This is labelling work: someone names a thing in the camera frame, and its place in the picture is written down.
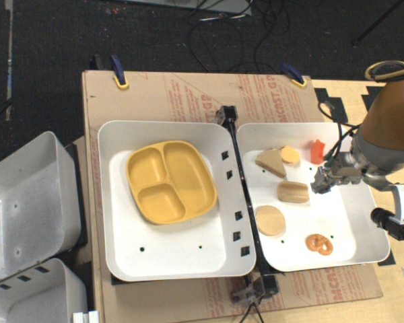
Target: white tray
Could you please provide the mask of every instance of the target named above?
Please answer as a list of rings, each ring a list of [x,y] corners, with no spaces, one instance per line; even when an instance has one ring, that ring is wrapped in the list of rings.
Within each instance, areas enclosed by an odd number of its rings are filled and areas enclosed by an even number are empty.
[[[389,240],[383,229],[370,218],[375,208],[370,188],[360,184],[336,186],[327,194],[315,194],[317,165],[310,163],[310,148],[319,139],[326,144],[325,152],[337,142],[335,123],[254,123],[237,131],[237,140],[253,210],[263,205],[277,207],[285,217],[286,227],[278,236],[260,233],[263,254],[267,262],[283,272],[312,268],[379,262],[390,252]],[[287,180],[308,185],[307,203],[286,203],[277,198],[276,175],[256,165],[258,154],[267,149],[289,145],[300,154],[299,165],[285,164]],[[350,140],[343,142],[348,151]],[[311,252],[305,244],[310,234],[322,234],[331,239],[333,253],[322,256]]]
[[[131,152],[182,140],[202,155],[218,192],[210,212],[171,225],[147,222],[125,173]],[[256,262],[253,235],[232,138],[213,123],[111,121],[99,130],[106,261],[123,281],[248,274]],[[222,153],[228,152],[223,160]]]
[[[0,323],[69,323],[87,312],[86,288],[52,258],[0,283]]]
[[[75,164],[52,132],[0,162],[0,280],[72,248],[80,233]]]

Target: robotic hand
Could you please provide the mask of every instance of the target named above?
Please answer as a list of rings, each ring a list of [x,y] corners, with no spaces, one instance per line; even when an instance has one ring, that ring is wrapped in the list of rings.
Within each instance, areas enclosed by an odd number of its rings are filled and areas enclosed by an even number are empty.
[[[391,191],[395,214],[375,208],[371,219],[397,240],[404,240],[404,184],[386,176],[404,168],[404,63],[385,61],[366,70],[366,79],[385,82],[362,124],[350,126],[324,157],[317,169],[313,192],[324,194],[335,185],[363,180],[379,191]],[[341,142],[351,137],[349,152],[340,152]]]

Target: yellow divided tray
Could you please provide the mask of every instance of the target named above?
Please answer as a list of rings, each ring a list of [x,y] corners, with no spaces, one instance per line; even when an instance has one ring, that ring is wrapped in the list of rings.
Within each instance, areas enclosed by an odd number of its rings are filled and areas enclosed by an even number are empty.
[[[133,152],[126,175],[141,214],[163,225],[198,217],[212,209],[217,190],[197,149],[185,141],[165,141]]]

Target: black metal bracket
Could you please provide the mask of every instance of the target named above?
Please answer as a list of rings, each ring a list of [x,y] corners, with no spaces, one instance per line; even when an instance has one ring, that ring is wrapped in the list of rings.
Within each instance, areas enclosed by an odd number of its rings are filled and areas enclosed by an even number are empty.
[[[261,240],[259,238],[259,232],[257,229],[255,212],[253,211],[252,206],[253,204],[251,203],[250,194],[248,192],[248,187],[244,176],[244,169],[242,167],[240,152],[238,149],[238,142],[236,140],[235,121],[237,119],[238,115],[236,113],[236,109],[234,106],[222,106],[215,115],[215,123],[226,128],[229,131],[230,136],[232,137],[232,142],[234,144],[234,151],[236,156],[236,163],[238,165],[238,169],[240,172],[241,185],[244,191],[244,196],[248,209],[248,216],[250,217],[253,240],[255,242],[256,267],[259,269],[259,272],[261,274],[263,291],[265,292],[264,297],[271,297],[272,295],[275,295],[279,292],[275,274],[279,274],[280,272],[272,268],[266,261],[265,257],[263,256],[263,250]]]

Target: black stand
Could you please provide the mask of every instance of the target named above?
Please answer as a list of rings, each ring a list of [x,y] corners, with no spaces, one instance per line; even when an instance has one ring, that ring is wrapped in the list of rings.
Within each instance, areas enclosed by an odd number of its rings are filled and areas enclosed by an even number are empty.
[[[377,25],[379,25],[381,22],[383,22],[383,20],[392,12],[394,12],[394,10],[400,6],[400,4],[402,4],[404,2],[404,0],[398,0],[390,9],[388,9],[380,18],[378,18],[374,24],[372,24],[367,30],[365,30],[365,32],[359,36],[358,38],[356,38],[354,41],[352,41],[351,43],[353,44],[353,46],[358,46],[359,43],[371,32],[373,31],[373,29],[375,29],[377,27]]]

